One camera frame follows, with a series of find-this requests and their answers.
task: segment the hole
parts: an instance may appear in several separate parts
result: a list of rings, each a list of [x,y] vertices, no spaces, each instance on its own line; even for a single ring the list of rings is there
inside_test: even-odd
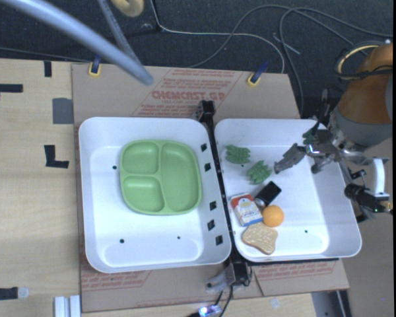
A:
[[[219,235],[216,237],[216,245],[218,246],[219,244],[223,243],[223,236]]]
[[[207,228],[209,229],[209,231],[211,229],[214,229],[215,226],[216,226],[216,224],[214,223],[213,219],[207,223]]]

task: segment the orange fruit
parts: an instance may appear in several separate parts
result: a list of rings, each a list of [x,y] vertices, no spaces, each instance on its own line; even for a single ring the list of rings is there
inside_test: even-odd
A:
[[[281,225],[284,219],[283,210],[273,204],[264,208],[262,216],[264,224],[271,228]]]

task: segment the yellow clip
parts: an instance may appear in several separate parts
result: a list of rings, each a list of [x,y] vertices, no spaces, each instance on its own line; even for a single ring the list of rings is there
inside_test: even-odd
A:
[[[93,64],[94,64],[94,62],[90,63],[90,67],[88,68],[88,75],[91,76],[91,77],[98,77],[100,75],[100,72],[101,72],[101,63],[98,65],[98,69],[97,69],[96,73],[94,73],[92,71],[92,65]]]
[[[252,82],[251,79],[252,79],[253,76],[254,76],[254,74],[251,74],[251,75],[248,77],[247,81],[246,81],[246,84],[247,84],[248,86],[250,86],[250,87],[255,87],[255,86],[257,86],[258,83],[259,83],[259,81],[261,80],[261,77],[259,77],[259,78],[256,80],[256,82]]]

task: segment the green plate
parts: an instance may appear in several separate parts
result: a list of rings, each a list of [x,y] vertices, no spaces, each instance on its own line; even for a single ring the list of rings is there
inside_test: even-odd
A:
[[[129,143],[120,154],[119,173],[123,198],[128,207],[139,213],[183,214],[201,202],[197,157],[183,143]]]

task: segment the cardboard box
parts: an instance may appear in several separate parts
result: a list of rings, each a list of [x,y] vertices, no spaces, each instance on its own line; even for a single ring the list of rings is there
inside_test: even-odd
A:
[[[82,311],[94,312],[142,306],[214,302],[219,292],[206,288],[223,265],[99,273],[84,253],[83,205],[79,165],[79,126],[94,116],[189,118],[200,100],[213,100],[214,121],[225,118],[299,118],[287,75],[264,73],[256,87],[251,72],[147,67],[154,77],[144,86],[116,66],[103,65],[99,77],[88,75],[88,64],[73,64],[73,109],[77,205],[81,252]],[[234,299],[347,289],[341,260],[253,266],[248,287]]]

